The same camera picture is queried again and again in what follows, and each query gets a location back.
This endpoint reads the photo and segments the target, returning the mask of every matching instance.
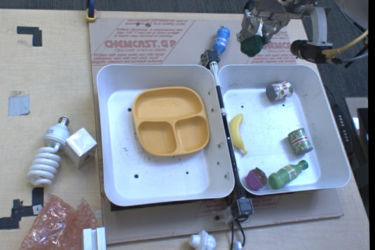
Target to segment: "green can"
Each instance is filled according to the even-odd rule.
[[[289,141],[296,155],[303,155],[312,150],[312,145],[306,135],[305,128],[299,128],[288,134]]]

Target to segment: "blue and yellow clamp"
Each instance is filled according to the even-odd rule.
[[[88,22],[94,22],[96,20],[95,0],[87,0],[86,20]]]

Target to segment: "yellow cable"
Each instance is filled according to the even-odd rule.
[[[345,46],[343,46],[341,48],[337,48],[337,49],[326,49],[326,50],[323,50],[322,53],[327,57],[327,59],[331,59],[334,56],[337,56],[340,53],[343,53],[345,50],[347,50],[348,48],[352,47],[353,45],[355,45],[356,43],[361,41],[368,34],[369,34],[369,30],[367,29],[359,37],[355,38],[354,40],[352,40],[351,42],[349,42]]]

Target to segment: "green bottle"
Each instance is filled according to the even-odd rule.
[[[301,160],[297,165],[287,165],[268,177],[268,183],[273,189],[280,189],[297,177],[302,170],[309,167],[307,161]]]

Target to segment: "white plastic tub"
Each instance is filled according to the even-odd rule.
[[[201,97],[210,140],[176,156],[146,152],[136,134],[132,105],[147,89],[184,86]],[[229,149],[211,72],[199,65],[109,65],[97,74],[104,190],[118,206],[228,196],[234,188]]]
[[[243,187],[255,195],[290,193],[342,187],[350,178],[349,165],[317,72],[303,65],[228,65],[219,71],[228,122],[243,114],[240,127],[246,155],[235,150]],[[265,93],[272,83],[289,81],[293,95],[270,101]],[[288,134],[305,128],[313,149],[297,156]],[[267,176],[288,164],[306,160],[309,167],[281,189],[268,184],[251,190],[246,181],[258,167]]]

